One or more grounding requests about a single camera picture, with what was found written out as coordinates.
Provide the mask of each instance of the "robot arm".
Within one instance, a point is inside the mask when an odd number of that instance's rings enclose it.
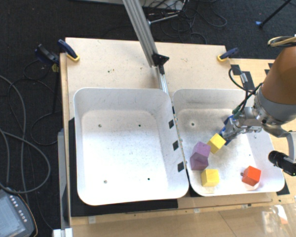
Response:
[[[220,135],[227,141],[226,145],[241,133],[262,129],[275,137],[287,138],[289,155],[272,151],[269,160],[284,172],[296,175],[296,131],[285,131],[281,127],[296,118],[296,45],[282,50],[253,94],[253,106],[238,106],[224,122]]]

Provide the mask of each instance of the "black bracket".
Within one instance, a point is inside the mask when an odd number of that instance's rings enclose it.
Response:
[[[152,60],[155,66],[159,66],[159,71],[162,75],[164,75],[164,67],[163,65],[169,60],[169,57],[154,53],[152,55]]]

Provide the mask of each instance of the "device screen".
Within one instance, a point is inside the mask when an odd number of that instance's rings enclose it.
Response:
[[[0,198],[0,237],[13,237],[25,230],[7,197]]]

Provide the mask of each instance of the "toy block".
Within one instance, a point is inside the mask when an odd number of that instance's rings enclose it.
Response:
[[[214,187],[219,183],[218,169],[205,169],[201,173],[202,186]]]
[[[249,166],[245,169],[242,176],[242,182],[251,186],[256,185],[260,181],[261,170]]]
[[[190,164],[192,170],[204,170],[208,166],[208,156],[211,147],[203,142],[197,142],[193,148]]]
[[[207,145],[211,147],[211,152],[215,154],[219,149],[223,147],[226,141],[216,133],[208,142]]]

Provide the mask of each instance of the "wooden table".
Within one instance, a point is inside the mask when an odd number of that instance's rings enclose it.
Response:
[[[67,180],[70,177],[68,121],[74,117],[73,95],[83,87],[158,88],[155,69],[148,66],[138,41],[66,38],[66,42],[81,56],[73,62],[60,55],[60,73],[63,101],[63,126]],[[269,64],[274,60],[229,59],[224,63],[217,56],[226,52],[220,45],[156,43],[160,54],[169,56],[165,75],[169,96],[181,88],[235,89],[228,77],[231,65],[250,72],[253,83],[263,82]],[[296,120],[283,126],[296,130]],[[271,137],[274,149],[288,154],[286,139]],[[296,205],[296,177],[285,179],[290,194],[242,194],[216,197],[178,199],[179,208],[163,211],[136,212],[70,217],[74,236],[234,236],[222,211],[242,211],[246,207]]]

